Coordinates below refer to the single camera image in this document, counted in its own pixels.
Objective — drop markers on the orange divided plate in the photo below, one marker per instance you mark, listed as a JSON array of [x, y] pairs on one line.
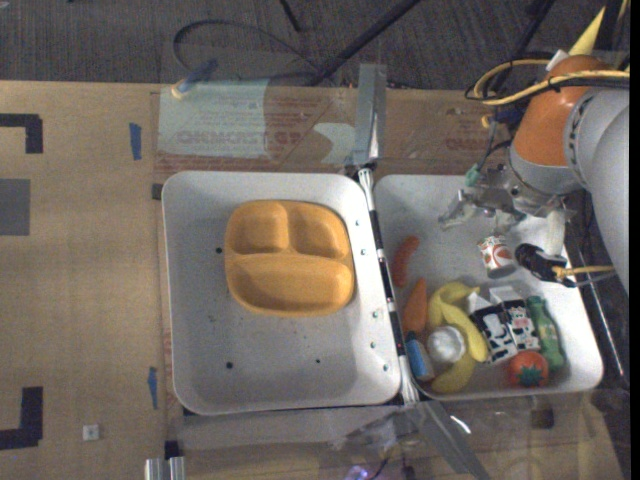
[[287, 258]]

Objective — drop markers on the green bottle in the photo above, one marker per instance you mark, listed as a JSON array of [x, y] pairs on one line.
[[547, 333]]

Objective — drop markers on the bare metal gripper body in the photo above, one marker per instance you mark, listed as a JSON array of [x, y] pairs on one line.
[[500, 193]]

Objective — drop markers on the cow print milk carton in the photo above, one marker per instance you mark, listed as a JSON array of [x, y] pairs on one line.
[[497, 335], [522, 325]]

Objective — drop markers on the orange carrot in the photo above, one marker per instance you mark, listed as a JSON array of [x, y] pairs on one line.
[[416, 308]]

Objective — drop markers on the red and white can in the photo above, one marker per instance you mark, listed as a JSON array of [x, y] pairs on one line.
[[496, 255]]

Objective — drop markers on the red sausage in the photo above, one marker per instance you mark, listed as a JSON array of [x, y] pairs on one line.
[[404, 260]]

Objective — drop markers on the red tomato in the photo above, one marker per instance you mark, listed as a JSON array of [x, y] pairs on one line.
[[529, 368]]

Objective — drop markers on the black cylinder on white bracket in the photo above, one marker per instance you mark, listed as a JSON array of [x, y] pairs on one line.
[[537, 260]]

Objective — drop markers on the white plastic tray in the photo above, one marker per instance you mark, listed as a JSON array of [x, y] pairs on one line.
[[280, 358], [430, 208]]

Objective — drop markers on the yellow banana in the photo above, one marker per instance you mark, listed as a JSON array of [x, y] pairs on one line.
[[457, 377], [462, 320]]

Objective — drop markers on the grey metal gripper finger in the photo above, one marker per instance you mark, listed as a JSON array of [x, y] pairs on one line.
[[457, 211], [506, 220]]

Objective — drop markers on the brown cardboard board red print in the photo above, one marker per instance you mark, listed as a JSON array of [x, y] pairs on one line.
[[450, 123]]

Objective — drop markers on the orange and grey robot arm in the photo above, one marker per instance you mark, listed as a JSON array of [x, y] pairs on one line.
[[600, 133]]

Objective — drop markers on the blue bottle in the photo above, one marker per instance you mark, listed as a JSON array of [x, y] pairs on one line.
[[419, 360]]

